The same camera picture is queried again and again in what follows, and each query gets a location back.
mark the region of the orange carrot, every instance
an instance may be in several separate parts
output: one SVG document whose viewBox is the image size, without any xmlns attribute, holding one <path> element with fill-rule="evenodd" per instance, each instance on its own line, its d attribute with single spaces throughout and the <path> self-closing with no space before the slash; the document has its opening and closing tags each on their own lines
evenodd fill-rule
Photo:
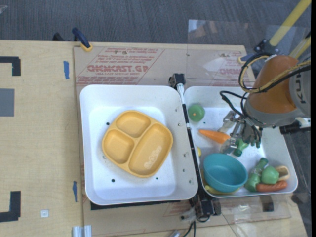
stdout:
<svg viewBox="0 0 316 237">
<path fill-rule="evenodd" d="M 200 134 L 205 135 L 206 137 L 223 144 L 225 141 L 227 141 L 230 136 L 223 132 L 217 132 L 217 131 L 211 131 L 211 130 L 199 130 Z"/>
</svg>

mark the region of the blue bowl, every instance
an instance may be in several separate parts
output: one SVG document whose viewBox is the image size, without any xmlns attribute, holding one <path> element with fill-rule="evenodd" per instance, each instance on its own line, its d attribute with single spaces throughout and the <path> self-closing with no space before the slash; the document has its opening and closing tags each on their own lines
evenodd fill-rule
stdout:
<svg viewBox="0 0 316 237">
<path fill-rule="evenodd" d="M 241 162 L 226 154 L 210 154 L 203 162 L 204 178 L 214 189 L 230 193 L 248 180 L 248 172 Z"/>
</svg>

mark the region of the yellow plate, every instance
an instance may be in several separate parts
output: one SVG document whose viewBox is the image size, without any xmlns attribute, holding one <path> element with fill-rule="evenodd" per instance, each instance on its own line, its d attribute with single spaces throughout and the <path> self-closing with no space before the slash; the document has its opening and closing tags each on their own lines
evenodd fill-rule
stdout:
<svg viewBox="0 0 316 237">
<path fill-rule="evenodd" d="M 131 110 L 121 113 L 110 125 L 102 149 L 118 167 L 138 177 L 150 177 L 162 166 L 172 143 L 172 134 L 166 126 Z"/>
</svg>

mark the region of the sausage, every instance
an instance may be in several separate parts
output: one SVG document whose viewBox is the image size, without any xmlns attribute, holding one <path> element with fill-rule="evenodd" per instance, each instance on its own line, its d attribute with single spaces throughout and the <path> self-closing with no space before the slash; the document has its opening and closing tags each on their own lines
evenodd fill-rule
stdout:
<svg viewBox="0 0 316 237">
<path fill-rule="evenodd" d="M 276 184 L 257 184 L 256 190 L 258 192 L 276 192 L 283 190 L 287 187 L 287 182 L 282 180 L 278 181 Z"/>
</svg>

